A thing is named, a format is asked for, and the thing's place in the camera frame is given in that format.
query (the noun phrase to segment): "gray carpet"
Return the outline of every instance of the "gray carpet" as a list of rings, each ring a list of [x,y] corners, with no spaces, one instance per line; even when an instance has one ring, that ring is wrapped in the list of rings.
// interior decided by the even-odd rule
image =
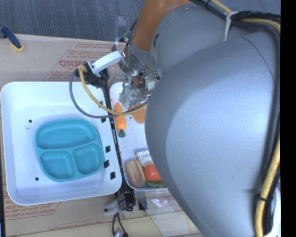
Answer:
[[[219,1],[232,10],[281,14],[281,0]],[[144,0],[0,0],[0,31],[6,26],[19,34],[115,41],[120,35],[117,17],[124,17],[128,26],[131,26],[143,2]],[[0,216],[2,208],[0,185]]]

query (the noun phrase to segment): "blue and yellow clamp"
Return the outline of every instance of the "blue and yellow clamp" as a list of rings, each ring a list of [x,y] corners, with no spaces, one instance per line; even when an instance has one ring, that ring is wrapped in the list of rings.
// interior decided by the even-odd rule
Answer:
[[[7,27],[3,27],[1,29],[1,32],[11,41],[10,45],[14,50],[16,50],[17,52],[23,51],[24,46],[22,45],[22,43],[19,42],[19,40],[11,30],[9,30]]]

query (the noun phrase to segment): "white sink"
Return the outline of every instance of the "white sink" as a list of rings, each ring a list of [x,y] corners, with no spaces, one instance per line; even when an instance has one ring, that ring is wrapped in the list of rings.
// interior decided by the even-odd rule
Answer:
[[[88,86],[93,95],[105,103],[100,89]],[[80,82],[73,83],[74,96],[87,113],[102,116]],[[33,205],[113,194],[119,190],[119,169],[111,124],[107,118],[89,118],[73,105],[68,82],[11,82],[0,93],[7,191],[20,205]],[[104,161],[109,166],[93,175],[65,182],[48,178],[41,169],[35,149],[35,131],[49,121],[85,119],[98,130]]]

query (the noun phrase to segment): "toy carrot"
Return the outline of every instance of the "toy carrot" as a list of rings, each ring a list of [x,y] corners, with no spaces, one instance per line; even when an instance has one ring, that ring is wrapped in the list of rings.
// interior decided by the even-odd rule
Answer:
[[[118,113],[122,113],[123,110],[120,106],[120,104],[117,102],[115,104],[115,111]],[[125,116],[116,116],[115,118],[115,124],[116,124],[116,129],[119,130],[119,137],[125,137],[126,134],[124,132],[125,128],[126,128],[126,119]]]

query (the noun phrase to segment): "blue divided plate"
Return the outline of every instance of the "blue divided plate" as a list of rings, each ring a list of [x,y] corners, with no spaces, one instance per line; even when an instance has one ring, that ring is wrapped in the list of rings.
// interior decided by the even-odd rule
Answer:
[[[54,181],[70,181],[98,172],[104,153],[96,128],[80,118],[41,125],[35,133],[38,161]]]

